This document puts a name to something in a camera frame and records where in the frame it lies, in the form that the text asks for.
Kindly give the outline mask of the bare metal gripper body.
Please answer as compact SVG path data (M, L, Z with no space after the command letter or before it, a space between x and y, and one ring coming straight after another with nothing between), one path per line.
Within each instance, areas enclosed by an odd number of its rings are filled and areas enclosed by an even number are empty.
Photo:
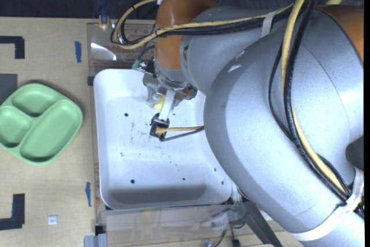
M192 85L186 82L175 82L163 75L157 75L155 73L145 72L143 77L143 84L146 87L151 87L160 94L165 95L167 91L173 91L174 93L179 93L182 100L191 100L195 98L198 90Z

